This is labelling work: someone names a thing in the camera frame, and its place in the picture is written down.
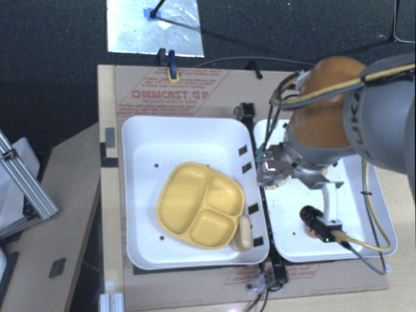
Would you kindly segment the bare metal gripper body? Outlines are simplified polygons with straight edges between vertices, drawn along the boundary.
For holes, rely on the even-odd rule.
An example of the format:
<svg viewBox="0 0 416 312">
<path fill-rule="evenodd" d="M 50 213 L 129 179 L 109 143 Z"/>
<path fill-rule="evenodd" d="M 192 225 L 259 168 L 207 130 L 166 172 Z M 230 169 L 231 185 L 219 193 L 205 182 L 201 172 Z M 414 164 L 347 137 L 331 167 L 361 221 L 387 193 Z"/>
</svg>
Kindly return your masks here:
<svg viewBox="0 0 416 312">
<path fill-rule="evenodd" d="M 279 143 L 257 149 L 257 182 L 261 187 L 279 185 L 291 177 L 311 190 L 322 189 L 330 181 L 323 171 L 343 157 L 343 149 L 314 148 L 303 144 Z"/>
</svg>

